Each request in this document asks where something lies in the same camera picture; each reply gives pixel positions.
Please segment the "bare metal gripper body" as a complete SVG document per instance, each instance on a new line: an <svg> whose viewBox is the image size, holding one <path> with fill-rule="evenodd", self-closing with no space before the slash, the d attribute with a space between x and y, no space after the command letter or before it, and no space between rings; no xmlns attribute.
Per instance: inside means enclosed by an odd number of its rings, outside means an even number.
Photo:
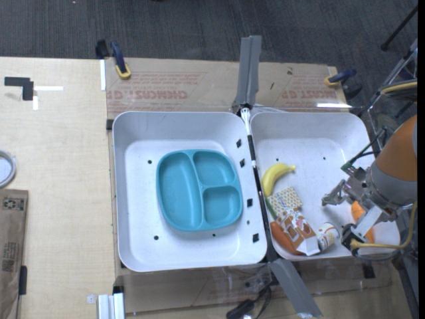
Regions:
<svg viewBox="0 0 425 319"><path fill-rule="evenodd" d="M371 169L349 167L346 171L348 179L344 183L343 191L365 210L371 211L374 207L381 211L382 216L395 216L397 204L392 202L378 188L372 179Z"/></svg>

